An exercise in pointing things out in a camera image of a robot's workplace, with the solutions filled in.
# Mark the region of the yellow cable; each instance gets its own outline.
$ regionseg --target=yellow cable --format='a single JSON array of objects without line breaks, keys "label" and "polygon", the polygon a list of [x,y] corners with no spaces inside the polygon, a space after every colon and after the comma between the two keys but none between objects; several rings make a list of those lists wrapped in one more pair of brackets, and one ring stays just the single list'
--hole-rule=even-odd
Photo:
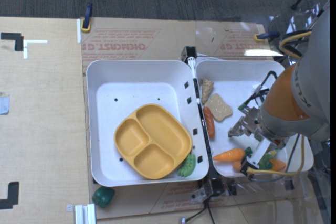
[{"label": "yellow cable", "polygon": [[285,45],[287,42],[292,41],[292,40],[294,40],[294,39],[299,39],[299,38],[301,38],[301,37],[308,37],[308,36],[310,36],[310,34],[311,34],[311,31],[309,31],[309,32],[305,32],[305,33],[302,33],[302,34],[293,35],[293,36],[290,36],[290,37],[284,39],[284,40],[280,43],[280,45],[279,45],[279,50],[282,51],[282,52],[285,53],[285,54],[288,54],[288,55],[292,56],[292,57],[300,58],[299,55],[294,54],[293,52],[287,50],[287,49],[284,47],[284,45]]},{"label": "yellow cable", "polygon": [[305,164],[305,149],[304,149],[304,137],[301,135],[301,165],[299,167],[299,169],[296,172],[292,172],[292,173],[287,173],[287,172],[279,172],[279,171],[270,171],[270,170],[256,170],[253,169],[251,167],[248,167],[246,172],[248,174],[276,174],[276,175],[282,175],[282,176],[295,176],[298,173],[301,172],[304,164]]}]

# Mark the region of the white tray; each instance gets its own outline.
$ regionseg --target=white tray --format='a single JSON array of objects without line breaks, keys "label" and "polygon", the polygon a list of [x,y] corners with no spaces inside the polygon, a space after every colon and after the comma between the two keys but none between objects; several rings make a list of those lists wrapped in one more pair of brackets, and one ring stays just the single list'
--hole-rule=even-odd
[{"label": "white tray", "polygon": [[[98,60],[87,69],[91,144],[91,170],[102,186],[195,181],[209,169],[193,77],[185,63],[146,60]],[[122,158],[113,142],[118,125],[135,109],[156,103],[167,109],[192,138],[196,159],[193,173],[177,175],[177,169],[161,179],[147,179]]]},{"label": "white tray", "polygon": [[[228,131],[232,128],[240,117],[244,116],[238,107],[248,99],[254,91],[254,86],[261,84],[269,71],[274,71],[278,76],[283,72],[284,67],[274,61],[202,61],[196,66],[196,76],[198,79],[199,92],[202,92],[203,79],[214,81],[214,88],[211,94],[218,93],[225,103],[231,106],[232,115],[222,122],[215,121],[215,137],[210,140],[212,156],[227,151],[233,147],[243,149],[248,146],[254,151],[258,141],[251,135],[234,136],[229,138]],[[265,86],[270,88],[274,82],[270,76]],[[279,150],[277,158],[288,163],[296,136],[292,136],[286,147]],[[303,171],[309,170],[313,166],[313,154],[308,139],[305,138]],[[301,164],[301,143],[299,142],[293,154],[288,172],[295,172]],[[243,177],[242,173],[236,172],[231,163],[214,161],[217,172],[225,177]]]}]

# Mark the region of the brown sausage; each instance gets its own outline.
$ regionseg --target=brown sausage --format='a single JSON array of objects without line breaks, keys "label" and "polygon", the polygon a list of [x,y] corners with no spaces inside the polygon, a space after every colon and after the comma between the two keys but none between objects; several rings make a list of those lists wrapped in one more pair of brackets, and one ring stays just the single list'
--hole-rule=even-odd
[{"label": "brown sausage", "polygon": [[215,136],[215,123],[214,123],[214,117],[211,113],[210,108],[208,108],[207,106],[205,106],[203,108],[203,114],[204,114],[204,119],[205,119],[205,124],[206,124],[206,128],[208,130],[208,135],[209,138],[212,138]]}]

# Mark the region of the wooden surface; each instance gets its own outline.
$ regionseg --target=wooden surface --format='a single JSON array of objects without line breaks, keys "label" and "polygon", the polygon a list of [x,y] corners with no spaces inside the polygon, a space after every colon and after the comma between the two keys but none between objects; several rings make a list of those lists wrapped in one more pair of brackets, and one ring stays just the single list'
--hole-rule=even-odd
[{"label": "wooden surface", "polygon": [[[90,202],[91,178],[76,20],[6,17],[1,18],[0,31],[21,33],[29,40],[48,40],[47,44],[29,44],[28,59],[14,51],[14,41],[0,40],[0,92],[10,95],[9,114],[0,115],[0,199],[7,198],[8,183],[20,184],[18,205],[0,210],[0,223],[73,223],[73,212],[66,211],[66,206]],[[234,202],[229,204],[239,205],[212,208],[214,221],[323,224],[307,178],[301,187],[302,197],[293,199],[242,204],[235,200],[242,197],[232,196]],[[102,219],[98,223],[171,224],[197,211]],[[211,223],[208,211],[190,223]]]}]

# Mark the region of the yellow divided plate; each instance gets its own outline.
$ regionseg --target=yellow divided plate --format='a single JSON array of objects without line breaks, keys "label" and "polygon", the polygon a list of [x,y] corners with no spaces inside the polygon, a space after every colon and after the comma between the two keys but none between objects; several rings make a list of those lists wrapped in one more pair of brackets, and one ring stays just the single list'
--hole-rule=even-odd
[{"label": "yellow divided plate", "polygon": [[119,124],[114,144],[139,174],[159,179],[186,159],[192,140],[183,125],[165,108],[146,104]]}]

